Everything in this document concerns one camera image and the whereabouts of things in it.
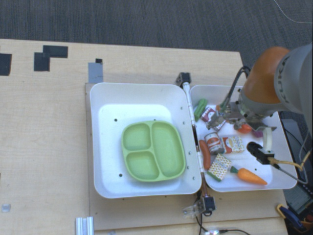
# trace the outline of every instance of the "soda can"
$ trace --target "soda can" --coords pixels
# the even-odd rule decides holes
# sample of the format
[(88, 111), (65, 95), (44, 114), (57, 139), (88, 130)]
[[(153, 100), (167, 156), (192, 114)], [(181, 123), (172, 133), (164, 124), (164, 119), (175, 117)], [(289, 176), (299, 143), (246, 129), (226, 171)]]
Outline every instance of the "soda can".
[(217, 155), (218, 153), (224, 153), (225, 149), (221, 142), (221, 139), (217, 132), (212, 132), (204, 137), (209, 151), (212, 155)]

